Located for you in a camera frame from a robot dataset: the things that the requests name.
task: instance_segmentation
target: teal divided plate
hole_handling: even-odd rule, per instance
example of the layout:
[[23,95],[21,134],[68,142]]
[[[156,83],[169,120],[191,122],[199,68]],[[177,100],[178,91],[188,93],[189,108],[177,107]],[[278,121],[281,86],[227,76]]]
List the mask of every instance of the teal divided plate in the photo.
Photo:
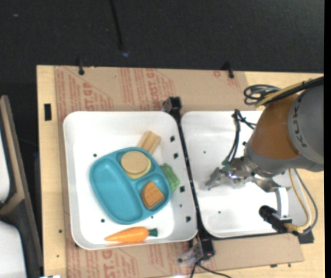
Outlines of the teal divided plate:
[[[140,151],[151,161],[150,170],[137,179],[130,178],[120,164],[128,151]],[[150,210],[141,199],[142,188],[153,181],[164,199]],[[96,160],[90,169],[91,186],[101,206],[119,224],[133,224],[161,210],[170,200],[171,187],[153,156],[142,148],[129,147]]]

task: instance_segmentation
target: wooden table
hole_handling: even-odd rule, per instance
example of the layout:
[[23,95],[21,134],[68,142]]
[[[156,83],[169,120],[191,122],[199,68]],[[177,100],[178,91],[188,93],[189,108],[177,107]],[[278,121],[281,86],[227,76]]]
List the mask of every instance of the wooden table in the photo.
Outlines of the wooden table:
[[[318,74],[281,72],[246,72],[249,85],[264,83],[286,87],[299,82],[299,79],[316,78]],[[64,212],[62,204],[60,149],[56,112],[56,88],[54,66],[37,67],[39,149],[41,160],[42,197],[42,240],[44,274],[67,276]],[[50,104],[52,118],[45,122],[45,104]],[[232,278],[277,277],[277,278],[319,278],[325,277],[325,223],[324,223],[324,173],[300,171],[300,175],[312,193],[319,210],[319,219],[313,229],[315,242],[302,245],[304,262],[295,264],[255,267],[222,271]],[[199,273],[195,277],[215,277],[210,273]]]

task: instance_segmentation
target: dark background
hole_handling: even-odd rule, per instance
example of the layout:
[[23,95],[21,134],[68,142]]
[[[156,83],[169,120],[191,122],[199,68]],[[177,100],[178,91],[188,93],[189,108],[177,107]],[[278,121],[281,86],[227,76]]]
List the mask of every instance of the dark background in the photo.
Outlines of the dark background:
[[36,214],[37,65],[323,73],[324,19],[325,0],[0,0],[0,96]]

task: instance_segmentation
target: black rectangular hole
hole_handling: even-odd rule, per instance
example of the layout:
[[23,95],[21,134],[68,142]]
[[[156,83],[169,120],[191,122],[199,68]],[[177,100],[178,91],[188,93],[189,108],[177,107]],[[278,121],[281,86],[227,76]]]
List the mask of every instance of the black rectangular hole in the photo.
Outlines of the black rectangular hole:
[[52,120],[51,104],[45,104],[45,120]]

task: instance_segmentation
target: yellow cable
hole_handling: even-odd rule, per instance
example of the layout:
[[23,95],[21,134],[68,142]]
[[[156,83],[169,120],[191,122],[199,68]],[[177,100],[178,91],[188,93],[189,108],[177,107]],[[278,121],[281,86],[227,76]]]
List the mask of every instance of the yellow cable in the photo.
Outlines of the yellow cable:
[[294,178],[293,178],[293,174],[292,174],[292,170],[289,169],[289,176],[290,176],[290,181],[292,182],[292,186],[293,186],[293,189],[294,189],[294,192],[306,214],[306,218],[307,218],[307,221],[304,225],[301,225],[301,226],[298,226],[298,225],[294,225],[294,224],[284,224],[284,226],[287,228],[288,231],[290,232],[299,232],[299,233],[302,233],[303,230],[307,229],[310,225],[311,225],[311,213],[307,210],[307,201],[306,199],[302,199],[302,197],[300,196],[299,194],[299,191],[298,191],[298,187],[296,185],[296,183],[294,182]]
[[260,100],[260,101],[255,105],[255,107],[259,107],[259,106],[265,105],[265,103],[271,101],[273,98],[276,98],[277,96],[280,96],[282,93],[285,93],[285,92],[287,92],[288,90],[295,89],[296,87],[303,86],[303,85],[305,85],[307,82],[309,82],[309,81],[311,81],[311,80],[312,80],[312,79],[309,79],[309,80],[307,80],[307,81],[302,81],[302,82],[296,83],[295,85],[291,85],[291,86],[285,87],[284,89],[281,89],[281,90],[278,90],[278,91],[276,91],[276,92],[270,93],[270,94],[268,94],[264,99]]

